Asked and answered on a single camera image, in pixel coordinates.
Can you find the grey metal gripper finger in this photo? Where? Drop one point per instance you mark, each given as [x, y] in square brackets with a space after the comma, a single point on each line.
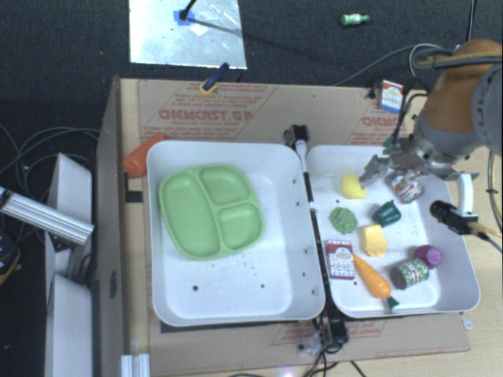
[371, 180]
[373, 165]

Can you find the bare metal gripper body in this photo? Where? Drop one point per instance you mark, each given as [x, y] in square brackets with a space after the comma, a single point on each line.
[430, 158]

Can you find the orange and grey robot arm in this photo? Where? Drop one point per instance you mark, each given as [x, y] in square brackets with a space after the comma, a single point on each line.
[452, 92]

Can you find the yellow toy lemon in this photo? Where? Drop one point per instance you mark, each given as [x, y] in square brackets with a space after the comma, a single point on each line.
[351, 187]

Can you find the dark green toy pepper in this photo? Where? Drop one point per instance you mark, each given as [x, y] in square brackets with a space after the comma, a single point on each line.
[386, 213]

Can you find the red and white can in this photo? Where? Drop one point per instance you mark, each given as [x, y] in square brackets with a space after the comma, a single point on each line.
[408, 190]

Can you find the green toy grapes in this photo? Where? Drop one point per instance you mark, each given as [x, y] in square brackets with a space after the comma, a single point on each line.
[343, 220]

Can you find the yellow toy corn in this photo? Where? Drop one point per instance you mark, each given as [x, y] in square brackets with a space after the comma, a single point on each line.
[374, 241]

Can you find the thin black and white rod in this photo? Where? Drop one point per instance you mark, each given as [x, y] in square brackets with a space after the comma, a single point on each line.
[310, 195]

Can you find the blue and orange carton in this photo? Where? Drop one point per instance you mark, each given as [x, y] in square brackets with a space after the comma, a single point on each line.
[390, 96]

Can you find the red and white carton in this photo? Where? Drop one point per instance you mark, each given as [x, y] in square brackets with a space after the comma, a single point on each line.
[340, 259]

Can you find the purple toy eggplant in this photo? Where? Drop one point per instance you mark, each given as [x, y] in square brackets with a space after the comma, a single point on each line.
[429, 255]

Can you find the orange toy carrot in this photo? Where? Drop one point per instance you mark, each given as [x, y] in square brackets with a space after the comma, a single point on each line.
[373, 279]

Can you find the green labelled can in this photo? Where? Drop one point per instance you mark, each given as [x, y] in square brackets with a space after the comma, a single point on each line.
[410, 273]

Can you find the white plastic tray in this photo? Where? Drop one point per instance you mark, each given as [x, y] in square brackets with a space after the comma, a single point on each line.
[416, 301]
[236, 289]

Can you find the green plastic bottle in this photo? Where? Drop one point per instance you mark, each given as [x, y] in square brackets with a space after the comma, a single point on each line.
[353, 19]

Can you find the brown cardboard board red print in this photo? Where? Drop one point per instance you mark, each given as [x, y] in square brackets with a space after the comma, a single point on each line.
[220, 112]

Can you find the green divided plate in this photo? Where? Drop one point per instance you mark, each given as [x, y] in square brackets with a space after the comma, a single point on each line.
[188, 206]

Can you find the orange toy bottle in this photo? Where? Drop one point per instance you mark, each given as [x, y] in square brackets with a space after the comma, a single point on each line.
[137, 159]

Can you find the black cylinder on white bracket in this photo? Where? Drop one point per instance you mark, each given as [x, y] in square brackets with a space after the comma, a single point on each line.
[452, 215]

